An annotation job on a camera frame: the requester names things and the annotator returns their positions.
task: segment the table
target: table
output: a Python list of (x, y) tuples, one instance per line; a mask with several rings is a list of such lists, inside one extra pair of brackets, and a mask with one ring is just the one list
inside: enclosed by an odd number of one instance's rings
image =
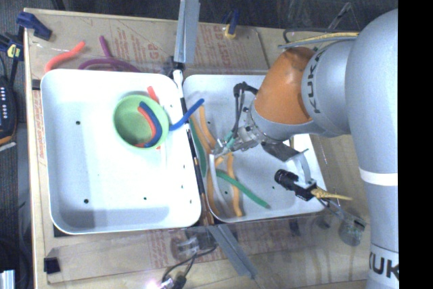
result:
[[(26, 30), (24, 35), (35, 288), (143, 288), (159, 280), (168, 266), (178, 262), (170, 252), (171, 242), (181, 238), (183, 231), (59, 237), (49, 216), (41, 96), (35, 87), (53, 50), (71, 49), (85, 39), (88, 54), (103, 55), (97, 40), (100, 35), (114, 43), (115, 56), (128, 57), (150, 72), (157, 72), (164, 59), (174, 52), (177, 21), (43, 9), (25, 11), (53, 30), (50, 41), (34, 37), (32, 30)], [(282, 42), (282, 32), (239, 27), (237, 43), (219, 45), (221, 25), (200, 23), (198, 65), (194, 68), (198, 72), (205, 67), (218, 73), (266, 72), (281, 53), (277, 45)], [(295, 32), (293, 39), (313, 34)], [(62, 67), (76, 68), (79, 63), (79, 59), (71, 60)], [(353, 203), (345, 207), (368, 222), (351, 136), (334, 139), (312, 136), (312, 141), (328, 188), (352, 196)], [(362, 288), (367, 277), (369, 225), (357, 247), (339, 240), (339, 226), (329, 215), (230, 225), (258, 275), (254, 279), (239, 276), (217, 248), (194, 264), (185, 288), (298, 288), (336, 282), (350, 282), (345, 288), (350, 288), (349, 285)], [(44, 271), (51, 264), (47, 262), (50, 258), (58, 260), (61, 271), (50, 274)]]

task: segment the green bowl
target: green bowl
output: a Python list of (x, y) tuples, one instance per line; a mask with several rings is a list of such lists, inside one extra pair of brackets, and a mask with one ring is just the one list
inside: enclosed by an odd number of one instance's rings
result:
[[(160, 121), (162, 127), (161, 138), (154, 146), (148, 148), (135, 146), (138, 143), (149, 141), (152, 137), (149, 123), (137, 110), (140, 102), (144, 102), (149, 106), (149, 108), (154, 112), (156, 118)], [(160, 104), (145, 95), (135, 94), (121, 99), (114, 109), (113, 121), (114, 128), (120, 138), (134, 148), (141, 148), (143, 150), (157, 148), (165, 141), (168, 135), (167, 113)]]

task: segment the white tray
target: white tray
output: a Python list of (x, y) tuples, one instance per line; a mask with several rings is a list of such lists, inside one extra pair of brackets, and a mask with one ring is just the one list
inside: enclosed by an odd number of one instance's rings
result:
[[(206, 120), (208, 128), (215, 138), (224, 137), (232, 128), (235, 120), (235, 98), (233, 87), (243, 81), (249, 85), (259, 88), (264, 76), (246, 75), (193, 75), (185, 79), (183, 92), (186, 104), (189, 107), (199, 99), (204, 98)], [(254, 95), (246, 93), (245, 106), (250, 106)], [(311, 177), (317, 181), (317, 185), (326, 188), (317, 162), (313, 145), (309, 135), (296, 135), (294, 137), (294, 148), (305, 152), (309, 163)], [(274, 180), (274, 175), (279, 169), (285, 169), (298, 175), (302, 174), (302, 167), (293, 160), (282, 162), (272, 155), (266, 153), (261, 146), (249, 149), (245, 152), (234, 152), (233, 170), (237, 180), (245, 185), (259, 198), (266, 201), (270, 208), (263, 208), (241, 194), (241, 208), (244, 212), (242, 217), (237, 217), (233, 211), (232, 188), (229, 183), (218, 178), (218, 186), (224, 202), (218, 201), (214, 194), (216, 207), (220, 214), (214, 215), (226, 223), (239, 221), (251, 221), (257, 219), (268, 219), (286, 217), (303, 213), (315, 213), (323, 209), (323, 205), (316, 199), (308, 202), (295, 197), (294, 192), (288, 191)], [(219, 169), (226, 169), (224, 164)]]
[(201, 212), (184, 127), (160, 150), (134, 148), (113, 125), (117, 102), (155, 89), (172, 123), (182, 117), (177, 86), (161, 74), (58, 69), (41, 82), (49, 201), (67, 234), (187, 227)]

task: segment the blue tube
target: blue tube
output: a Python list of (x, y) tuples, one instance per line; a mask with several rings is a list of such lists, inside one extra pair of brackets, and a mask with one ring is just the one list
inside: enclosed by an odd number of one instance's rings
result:
[(155, 116), (152, 109), (145, 102), (140, 102), (140, 107), (147, 112), (150, 119), (155, 124), (156, 134), (155, 134), (154, 138), (151, 139), (149, 142), (145, 143), (143, 146), (144, 148), (150, 148), (150, 147), (156, 145), (156, 143), (160, 140), (161, 135), (162, 135), (162, 127), (161, 127), (161, 123), (160, 123), (159, 119)]
[(187, 120), (189, 119), (189, 117), (191, 117), (191, 115), (204, 103), (204, 99), (199, 99), (181, 118), (181, 120), (175, 124), (171, 124), (168, 127), (169, 131), (172, 130), (176, 130), (180, 127), (182, 127), (182, 125), (184, 125)]

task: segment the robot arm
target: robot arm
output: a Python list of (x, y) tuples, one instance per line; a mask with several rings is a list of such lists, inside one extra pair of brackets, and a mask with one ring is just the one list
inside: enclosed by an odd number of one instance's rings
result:
[(353, 41), (283, 52), (266, 75), (246, 124), (215, 152), (278, 146), (299, 133), (351, 134), (371, 218), (367, 289), (399, 288), (397, 167), (398, 10)]

